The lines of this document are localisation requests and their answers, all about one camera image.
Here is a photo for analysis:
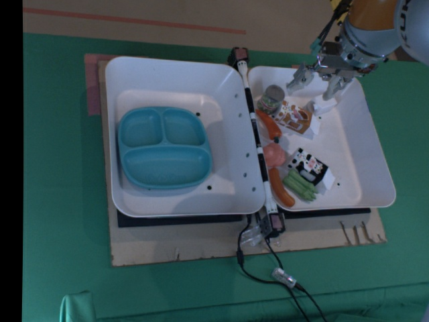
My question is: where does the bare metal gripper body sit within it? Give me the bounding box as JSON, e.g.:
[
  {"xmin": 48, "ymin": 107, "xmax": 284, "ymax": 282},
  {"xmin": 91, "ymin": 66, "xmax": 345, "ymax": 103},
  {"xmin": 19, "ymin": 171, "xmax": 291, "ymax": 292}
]
[{"xmin": 314, "ymin": 40, "xmax": 379, "ymax": 80}]

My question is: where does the clear jar with grey lid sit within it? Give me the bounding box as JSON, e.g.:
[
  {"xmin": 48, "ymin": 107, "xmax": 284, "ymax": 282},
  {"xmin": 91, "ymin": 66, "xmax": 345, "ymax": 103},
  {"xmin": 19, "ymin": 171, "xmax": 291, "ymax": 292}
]
[{"xmin": 257, "ymin": 84, "xmax": 286, "ymax": 115}]

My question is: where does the brown and white carton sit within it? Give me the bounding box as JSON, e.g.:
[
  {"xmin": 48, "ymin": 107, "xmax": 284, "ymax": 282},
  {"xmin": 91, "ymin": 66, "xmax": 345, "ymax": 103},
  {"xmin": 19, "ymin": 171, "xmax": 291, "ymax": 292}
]
[{"xmin": 273, "ymin": 99, "xmax": 322, "ymax": 140}]

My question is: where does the orange sausage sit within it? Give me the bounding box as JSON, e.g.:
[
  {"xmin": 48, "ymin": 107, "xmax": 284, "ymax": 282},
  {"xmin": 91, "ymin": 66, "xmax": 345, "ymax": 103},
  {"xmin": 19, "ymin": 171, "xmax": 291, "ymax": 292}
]
[
  {"xmin": 269, "ymin": 167, "xmax": 296, "ymax": 209},
  {"xmin": 255, "ymin": 108, "xmax": 284, "ymax": 144}
]

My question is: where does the thin black and white rod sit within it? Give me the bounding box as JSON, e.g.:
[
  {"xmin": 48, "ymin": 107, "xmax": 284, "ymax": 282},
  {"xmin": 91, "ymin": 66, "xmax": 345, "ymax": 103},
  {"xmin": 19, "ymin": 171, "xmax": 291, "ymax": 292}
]
[{"xmin": 237, "ymin": 60, "xmax": 279, "ymax": 216}]

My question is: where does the white plastic tray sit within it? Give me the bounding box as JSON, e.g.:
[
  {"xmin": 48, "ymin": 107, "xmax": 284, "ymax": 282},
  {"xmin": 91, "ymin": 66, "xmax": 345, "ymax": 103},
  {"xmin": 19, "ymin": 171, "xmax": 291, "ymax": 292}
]
[
  {"xmin": 105, "ymin": 56, "xmax": 267, "ymax": 219},
  {"xmin": 247, "ymin": 65, "xmax": 397, "ymax": 213}
]

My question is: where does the pink toy food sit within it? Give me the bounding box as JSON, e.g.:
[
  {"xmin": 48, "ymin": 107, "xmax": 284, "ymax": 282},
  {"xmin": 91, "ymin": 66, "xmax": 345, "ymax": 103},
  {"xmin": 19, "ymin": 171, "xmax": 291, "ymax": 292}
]
[{"xmin": 262, "ymin": 142, "xmax": 287, "ymax": 168}]

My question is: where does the black and white carton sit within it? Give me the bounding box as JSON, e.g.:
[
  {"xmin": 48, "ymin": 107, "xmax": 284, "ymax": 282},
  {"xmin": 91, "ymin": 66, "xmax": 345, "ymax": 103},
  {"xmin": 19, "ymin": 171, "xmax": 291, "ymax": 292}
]
[{"xmin": 285, "ymin": 147, "xmax": 336, "ymax": 191}]

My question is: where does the green asparagus bundle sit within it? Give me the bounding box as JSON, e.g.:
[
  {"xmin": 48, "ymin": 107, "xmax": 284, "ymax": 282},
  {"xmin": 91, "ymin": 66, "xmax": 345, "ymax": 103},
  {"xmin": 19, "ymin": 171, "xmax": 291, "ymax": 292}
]
[{"xmin": 282, "ymin": 168, "xmax": 320, "ymax": 202}]

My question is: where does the blue divided plate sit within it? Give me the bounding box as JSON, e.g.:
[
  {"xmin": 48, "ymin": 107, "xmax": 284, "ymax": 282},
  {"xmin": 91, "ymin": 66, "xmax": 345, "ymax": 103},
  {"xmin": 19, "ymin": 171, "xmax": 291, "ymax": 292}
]
[{"xmin": 116, "ymin": 106, "xmax": 214, "ymax": 191}]

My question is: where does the brown cardboard board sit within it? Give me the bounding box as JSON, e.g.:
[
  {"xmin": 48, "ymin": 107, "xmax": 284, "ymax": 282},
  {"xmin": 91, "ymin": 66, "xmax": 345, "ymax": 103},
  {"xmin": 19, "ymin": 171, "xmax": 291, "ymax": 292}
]
[{"xmin": 97, "ymin": 54, "xmax": 388, "ymax": 268}]

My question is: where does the black block with wires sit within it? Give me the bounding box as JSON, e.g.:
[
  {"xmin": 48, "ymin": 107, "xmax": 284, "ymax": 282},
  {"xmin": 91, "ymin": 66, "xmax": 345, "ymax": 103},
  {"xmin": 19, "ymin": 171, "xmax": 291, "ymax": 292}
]
[
  {"xmin": 227, "ymin": 46, "xmax": 251, "ymax": 68},
  {"xmin": 257, "ymin": 212, "xmax": 287, "ymax": 239}
]

